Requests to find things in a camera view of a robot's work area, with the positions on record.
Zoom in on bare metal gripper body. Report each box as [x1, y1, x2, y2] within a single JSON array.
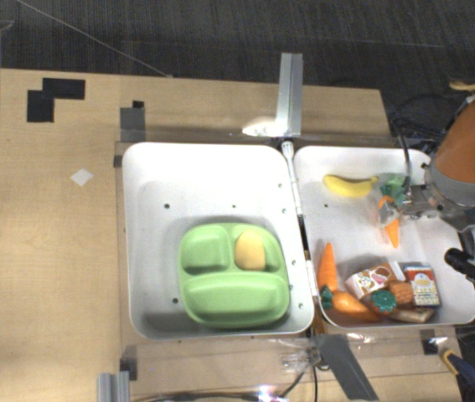
[[405, 183, 447, 222]]

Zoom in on orange carrot with green top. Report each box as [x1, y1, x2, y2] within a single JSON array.
[[377, 173, 409, 250], [319, 286, 383, 323], [316, 241, 340, 295]]

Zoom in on white plastic tray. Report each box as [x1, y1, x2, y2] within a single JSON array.
[[292, 145, 475, 331], [121, 141, 316, 343]]

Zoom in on yellow banana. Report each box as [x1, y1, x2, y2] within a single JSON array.
[[323, 173, 379, 199]]

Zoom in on white carton with pictures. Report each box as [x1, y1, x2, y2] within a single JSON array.
[[343, 262, 406, 301]]

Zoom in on red and white carton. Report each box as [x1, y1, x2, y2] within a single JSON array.
[[403, 263, 442, 308]]

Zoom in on orange textured toy green leaves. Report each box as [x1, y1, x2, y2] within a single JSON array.
[[369, 281, 416, 319]]

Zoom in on brown bread slice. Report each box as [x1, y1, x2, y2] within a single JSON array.
[[389, 306, 436, 324]]

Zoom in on green divided plate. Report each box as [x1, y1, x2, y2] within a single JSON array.
[[178, 222, 292, 331]]

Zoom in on pale wood board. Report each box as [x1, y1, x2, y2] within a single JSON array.
[[113, 75, 460, 402]]

